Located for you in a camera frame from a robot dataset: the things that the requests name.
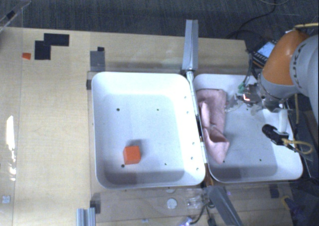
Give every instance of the orange cube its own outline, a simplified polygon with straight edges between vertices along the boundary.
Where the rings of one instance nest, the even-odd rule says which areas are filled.
[[[123,151],[124,164],[137,164],[141,160],[140,148],[138,145],[126,146]]]
[[[22,53],[22,58],[26,60],[31,60],[31,54],[30,53]]]

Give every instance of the metal bar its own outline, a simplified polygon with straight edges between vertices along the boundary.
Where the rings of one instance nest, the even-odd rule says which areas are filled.
[[[95,208],[78,209],[76,211],[77,226],[95,226]]]
[[[186,20],[184,55],[181,69],[195,71],[198,68],[198,21]]]
[[[215,205],[220,216],[226,225],[242,226],[233,204],[228,198],[226,191],[220,186],[210,186],[208,189],[208,198]]]
[[[198,116],[199,115],[199,110],[198,110],[198,105],[197,105],[197,97],[196,97],[196,92],[194,89],[194,74],[192,71],[187,71],[186,72],[186,78],[189,82],[189,86],[190,86],[190,92],[191,92],[191,96],[192,96],[192,100],[193,100],[193,105],[194,105],[194,111],[195,111],[195,115]]]

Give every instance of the wooden table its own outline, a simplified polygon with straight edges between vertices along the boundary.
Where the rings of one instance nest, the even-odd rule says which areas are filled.
[[[69,34],[70,45],[52,46],[49,61],[34,60],[34,41],[43,40],[44,33]],[[32,58],[23,59],[22,64],[13,225],[73,226],[77,208],[87,209],[90,204],[86,91],[90,51],[96,51],[98,46],[104,47],[108,69],[153,68],[154,71],[178,72],[183,42],[183,37],[23,30],[23,51],[31,53]],[[199,39],[197,73],[245,74],[247,66],[243,41]],[[280,199],[271,199],[268,185],[230,186],[228,191],[245,225],[292,225],[290,214]],[[280,195],[291,195],[288,185],[280,186],[279,191]],[[216,209],[213,213],[218,225],[224,225]],[[183,218],[105,222],[98,225],[174,226]],[[197,225],[207,225],[207,215]]]

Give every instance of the gray floor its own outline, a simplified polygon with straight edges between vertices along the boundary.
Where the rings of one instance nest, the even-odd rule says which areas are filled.
[[[31,0],[24,12],[24,26],[67,30],[104,31],[183,36],[186,19],[199,20],[199,36],[223,38],[241,23],[269,12],[271,5],[258,0]],[[0,0],[0,16],[19,0]],[[245,29],[279,39],[295,24],[318,21],[318,0],[289,0],[275,11],[254,20]],[[242,33],[239,38],[252,47],[260,37]],[[318,222],[319,188],[306,183],[292,185],[294,198],[306,220]]]

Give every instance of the metal bracket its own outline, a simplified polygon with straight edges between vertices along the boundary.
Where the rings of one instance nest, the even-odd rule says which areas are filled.
[[[95,226],[95,208],[78,209],[76,211],[77,226]]]
[[[198,68],[198,21],[186,20],[182,71],[195,71]]]
[[[243,226],[223,187],[209,186],[207,187],[207,193],[209,200],[215,205],[226,225]]]

